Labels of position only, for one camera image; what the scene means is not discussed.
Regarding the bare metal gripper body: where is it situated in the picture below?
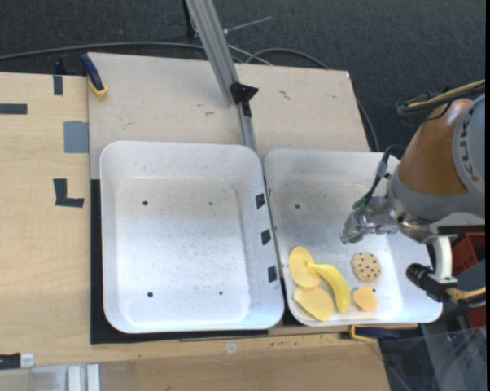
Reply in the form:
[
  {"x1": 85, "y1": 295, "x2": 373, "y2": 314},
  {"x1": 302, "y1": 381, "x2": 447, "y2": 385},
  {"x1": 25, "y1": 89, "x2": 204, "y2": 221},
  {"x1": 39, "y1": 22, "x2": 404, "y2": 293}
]
[{"x1": 359, "y1": 195, "x2": 438, "y2": 245}]

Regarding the white plastic tray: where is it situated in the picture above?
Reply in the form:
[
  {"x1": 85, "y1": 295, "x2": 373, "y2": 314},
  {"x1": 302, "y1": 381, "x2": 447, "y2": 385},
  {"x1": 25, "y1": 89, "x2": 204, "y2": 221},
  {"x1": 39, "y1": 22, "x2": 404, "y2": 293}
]
[
  {"x1": 98, "y1": 139, "x2": 286, "y2": 335},
  {"x1": 263, "y1": 147, "x2": 444, "y2": 328}
]

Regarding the beige biscuit with dark dots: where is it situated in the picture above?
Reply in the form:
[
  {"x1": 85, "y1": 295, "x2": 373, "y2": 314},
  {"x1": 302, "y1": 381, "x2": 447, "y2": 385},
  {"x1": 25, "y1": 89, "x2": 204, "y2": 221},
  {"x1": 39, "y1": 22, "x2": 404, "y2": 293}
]
[{"x1": 350, "y1": 251, "x2": 383, "y2": 283}]

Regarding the yellow banana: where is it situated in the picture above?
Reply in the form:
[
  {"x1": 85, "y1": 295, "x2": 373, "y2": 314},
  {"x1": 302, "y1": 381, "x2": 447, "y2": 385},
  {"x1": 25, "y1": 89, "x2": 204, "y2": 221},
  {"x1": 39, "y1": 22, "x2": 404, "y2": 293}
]
[{"x1": 307, "y1": 261, "x2": 352, "y2": 314}]

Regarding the round yellow potato slice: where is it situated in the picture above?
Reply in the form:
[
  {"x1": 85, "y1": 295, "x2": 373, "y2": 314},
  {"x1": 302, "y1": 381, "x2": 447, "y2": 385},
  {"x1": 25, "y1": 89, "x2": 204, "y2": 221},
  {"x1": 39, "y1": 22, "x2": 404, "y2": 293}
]
[{"x1": 287, "y1": 245, "x2": 322, "y2": 290}]

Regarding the small orange biscuit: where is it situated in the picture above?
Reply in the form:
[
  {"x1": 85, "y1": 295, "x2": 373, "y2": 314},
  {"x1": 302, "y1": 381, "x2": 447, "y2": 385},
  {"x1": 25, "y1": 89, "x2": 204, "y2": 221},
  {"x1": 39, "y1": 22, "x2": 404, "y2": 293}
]
[{"x1": 352, "y1": 286, "x2": 379, "y2": 313}]

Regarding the oval yellow potato slice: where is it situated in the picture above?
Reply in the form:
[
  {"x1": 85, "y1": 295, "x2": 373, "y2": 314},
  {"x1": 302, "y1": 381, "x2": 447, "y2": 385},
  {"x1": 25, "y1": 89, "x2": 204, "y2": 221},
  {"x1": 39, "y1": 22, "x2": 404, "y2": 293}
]
[{"x1": 292, "y1": 284, "x2": 335, "y2": 323}]

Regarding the black cylinder on white bracket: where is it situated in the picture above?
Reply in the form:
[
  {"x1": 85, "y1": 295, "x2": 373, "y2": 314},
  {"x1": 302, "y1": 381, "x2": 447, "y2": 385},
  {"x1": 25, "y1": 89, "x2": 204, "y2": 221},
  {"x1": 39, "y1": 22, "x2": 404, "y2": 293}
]
[{"x1": 405, "y1": 235, "x2": 460, "y2": 303}]

